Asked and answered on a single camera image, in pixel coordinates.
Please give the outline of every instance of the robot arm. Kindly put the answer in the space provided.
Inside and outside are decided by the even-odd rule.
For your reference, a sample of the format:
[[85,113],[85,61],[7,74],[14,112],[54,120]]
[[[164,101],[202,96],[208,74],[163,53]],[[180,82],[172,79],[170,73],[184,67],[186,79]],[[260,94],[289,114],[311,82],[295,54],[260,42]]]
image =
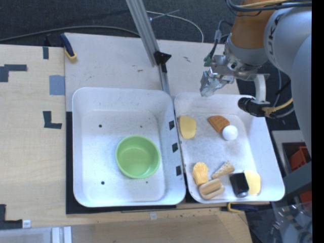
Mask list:
[[269,60],[291,79],[296,117],[311,152],[311,0],[243,0],[240,6],[226,2],[238,11],[237,17],[223,55],[204,59],[209,70],[200,81],[201,95],[210,96],[235,78],[252,80],[256,98],[242,98],[239,107],[255,116],[271,116],[265,77],[258,74]]

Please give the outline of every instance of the white ball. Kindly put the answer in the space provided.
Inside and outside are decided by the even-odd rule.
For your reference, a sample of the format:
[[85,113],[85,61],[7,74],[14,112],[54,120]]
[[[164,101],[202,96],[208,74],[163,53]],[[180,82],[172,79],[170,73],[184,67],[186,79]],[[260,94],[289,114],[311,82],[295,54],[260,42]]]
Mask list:
[[225,140],[235,140],[238,136],[237,128],[233,125],[226,126],[222,131]]

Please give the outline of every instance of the green bowl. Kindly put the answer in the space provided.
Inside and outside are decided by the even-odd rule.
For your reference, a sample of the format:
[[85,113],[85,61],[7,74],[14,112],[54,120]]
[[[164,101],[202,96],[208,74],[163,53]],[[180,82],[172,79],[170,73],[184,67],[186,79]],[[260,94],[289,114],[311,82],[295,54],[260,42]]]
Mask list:
[[124,175],[140,179],[156,172],[161,162],[161,154],[150,139],[131,135],[118,143],[115,159]]

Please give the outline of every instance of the toy bread slice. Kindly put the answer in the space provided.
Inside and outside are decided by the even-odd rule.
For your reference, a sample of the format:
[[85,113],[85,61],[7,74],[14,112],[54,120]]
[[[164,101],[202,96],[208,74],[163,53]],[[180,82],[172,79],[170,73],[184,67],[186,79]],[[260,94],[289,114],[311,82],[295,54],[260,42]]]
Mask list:
[[229,120],[220,115],[214,115],[207,119],[217,132],[221,132],[224,127],[228,126]]
[[205,163],[197,162],[192,169],[192,176],[196,185],[208,182],[208,168]]
[[244,170],[245,178],[247,179],[249,195],[257,195],[261,190],[261,178],[260,175],[252,170]]
[[212,178],[216,179],[218,177],[221,177],[223,175],[232,173],[235,170],[233,165],[230,163],[230,161],[226,161],[220,168],[217,170],[213,175]]
[[196,133],[196,121],[189,116],[180,116],[179,129],[183,138],[191,139]]
[[211,198],[214,198],[215,196],[223,193],[225,190],[225,187],[223,186],[220,179],[214,179],[211,180],[205,184],[202,184],[199,187],[199,193],[205,200],[210,200]]

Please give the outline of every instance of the white tray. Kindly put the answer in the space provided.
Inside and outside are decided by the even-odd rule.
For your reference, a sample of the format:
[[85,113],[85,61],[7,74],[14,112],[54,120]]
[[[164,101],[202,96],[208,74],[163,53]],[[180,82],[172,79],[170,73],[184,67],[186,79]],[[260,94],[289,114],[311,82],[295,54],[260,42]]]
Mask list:
[[[192,197],[200,203],[227,203],[234,201],[277,201],[285,193],[284,183],[278,167],[265,118],[254,117],[239,109],[237,102],[242,95],[219,95],[201,97],[198,93],[181,93],[175,98],[176,117],[187,115],[196,120],[196,134],[184,139],[179,132],[182,157]],[[209,124],[207,118],[222,115],[237,127],[238,138],[226,141]],[[224,193],[211,200],[203,199],[192,177],[192,168],[197,162],[204,162],[209,179],[212,174],[229,160],[236,172],[246,169],[259,173],[261,192],[237,198],[229,181],[229,175],[220,179],[225,186]]]
[[[182,160],[173,101],[168,94],[160,90],[81,88],[72,98],[72,117],[73,192],[81,205],[175,205],[183,200]],[[151,139],[161,152],[158,170],[146,179],[126,177],[115,162],[119,141],[134,134]]]

